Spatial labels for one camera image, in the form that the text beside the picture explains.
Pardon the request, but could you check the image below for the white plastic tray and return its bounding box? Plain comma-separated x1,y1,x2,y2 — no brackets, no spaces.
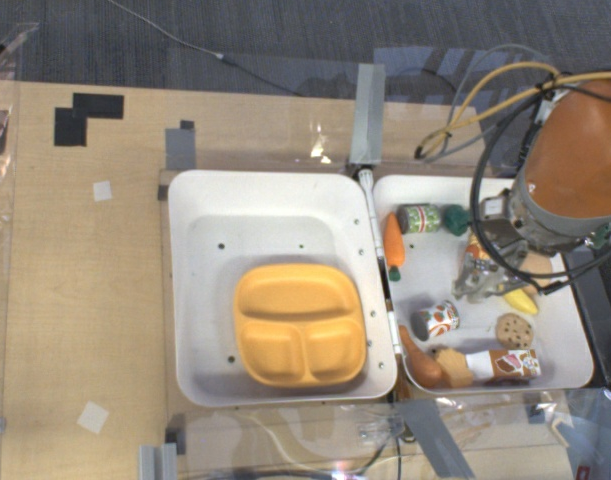
167,169,399,409
372,174,596,396

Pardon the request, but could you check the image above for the brown and white carton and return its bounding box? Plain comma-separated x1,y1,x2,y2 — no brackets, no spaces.
464,348,543,384

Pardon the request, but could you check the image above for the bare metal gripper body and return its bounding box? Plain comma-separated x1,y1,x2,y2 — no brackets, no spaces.
477,206,586,272

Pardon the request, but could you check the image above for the brown chocolate chip biscuit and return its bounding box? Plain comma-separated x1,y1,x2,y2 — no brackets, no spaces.
495,312,535,350

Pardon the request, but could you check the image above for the yellow banana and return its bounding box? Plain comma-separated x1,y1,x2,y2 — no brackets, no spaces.
502,287,540,317

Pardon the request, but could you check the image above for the green broccoli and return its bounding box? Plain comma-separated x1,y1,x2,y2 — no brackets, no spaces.
443,203,472,238

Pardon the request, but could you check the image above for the thin black and white rod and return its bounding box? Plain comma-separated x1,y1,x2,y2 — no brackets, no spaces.
357,167,404,357

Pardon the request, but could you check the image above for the tan bread slice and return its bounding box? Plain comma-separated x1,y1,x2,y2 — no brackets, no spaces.
436,347,475,390

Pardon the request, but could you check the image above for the orange divided plate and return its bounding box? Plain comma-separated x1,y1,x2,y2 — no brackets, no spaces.
233,262,369,389

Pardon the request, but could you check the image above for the white can with red print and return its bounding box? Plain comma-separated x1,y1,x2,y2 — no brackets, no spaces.
410,299,461,343

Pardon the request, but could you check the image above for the green and white can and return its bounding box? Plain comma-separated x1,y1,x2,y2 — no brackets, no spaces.
395,202,443,236

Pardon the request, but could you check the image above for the orange carrot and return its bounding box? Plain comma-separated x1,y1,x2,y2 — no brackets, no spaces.
383,211,408,283

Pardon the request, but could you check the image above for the tan bread roll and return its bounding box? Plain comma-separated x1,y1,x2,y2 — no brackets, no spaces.
518,251,555,295

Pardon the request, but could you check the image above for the pizza slice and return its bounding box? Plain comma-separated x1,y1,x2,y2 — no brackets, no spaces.
464,235,487,265

